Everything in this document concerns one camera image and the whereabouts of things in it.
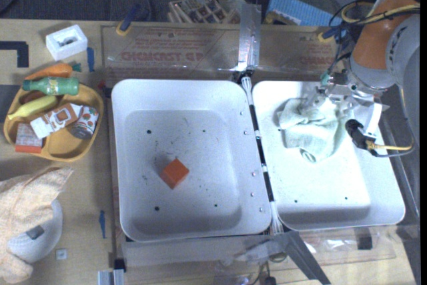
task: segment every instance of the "red sponge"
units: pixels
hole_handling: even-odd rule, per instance
[[[189,170],[175,158],[161,172],[160,178],[171,188],[174,189],[179,183],[184,181]]]

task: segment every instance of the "wooden table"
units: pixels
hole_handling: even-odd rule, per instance
[[[87,68],[86,53],[79,53],[66,62],[81,63],[83,72],[80,81],[96,88],[104,79],[101,58],[101,26],[114,25],[97,21],[37,21],[0,19],[0,41],[26,41],[29,45],[29,68],[17,68],[15,51],[0,51],[0,85],[20,85],[23,78],[44,65],[54,63],[45,46],[45,36],[65,27],[78,24],[95,50],[95,71]],[[0,137],[0,180],[38,172],[49,166],[64,166],[31,155],[15,153],[3,135]],[[56,248],[67,249],[66,260],[56,260],[55,250],[46,258],[34,264],[32,277],[22,283],[40,285],[82,285],[96,284],[100,270],[112,270],[115,252],[113,195],[111,191],[111,165],[107,116],[101,122],[98,136],[90,151],[70,165],[74,174],[58,199],[63,210],[63,233]],[[103,210],[106,219],[106,238],[99,227],[99,213]],[[322,266],[333,284],[415,284],[414,277],[403,245],[399,239],[391,239],[396,257],[387,260],[334,264]],[[304,279],[300,270],[273,272],[278,284],[293,284]],[[131,273],[127,283],[132,282]],[[212,279],[186,280],[162,284],[213,284]],[[298,284],[319,284],[317,281],[303,281]]]

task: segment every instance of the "brown tray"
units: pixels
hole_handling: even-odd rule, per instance
[[[28,91],[24,91],[21,88],[15,96],[15,99],[13,99],[11,107],[7,113],[14,113],[21,105],[20,99],[22,99],[28,93]],[[95,131],[93,132],[92,138],[83,140],[74,137],[74,135],[70,133],[70,128],[72,127],[71,124],[70,126],[65,127],[44,138],[41,153],[32,154],[33,156],[61,162],[74,162],[75,160],[83,157],[89,151],[101,125],[104,112],[103,99],[95,90],[80,83],[79,93],[77,95],[62,95],[59,97],[59,103],[57,106],[59,107],[60,105],[69,102],[75,103],[76,105],[88,105],[96,108],[96,110],[99,112],[97,125]],[[5,124],[3,126],[3,132],[5,134],[6,140],[14,146],[16,142],[18,124],[29,123],[31,120],[39,117],[42,114],[43,112],[30,115],[29,117],[16,117],[12,120],[9,120],[9,118],[6,117]]]

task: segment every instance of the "green bottle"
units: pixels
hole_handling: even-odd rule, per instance
[[[37,81],[26,79],[22,89],[25,91],[39,90],[46,95],[77,95],[79,79],[76,77],[45,77]]]

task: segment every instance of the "carrot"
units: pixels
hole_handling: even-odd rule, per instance
[[[75,64],[70,66],[67,63],[57,63],[50,65],[45,69],[36,71],[31,75],[27,76],[25,79],[40,79],[42,77],[70,77],[72,71],[81,71],[80,64]]]

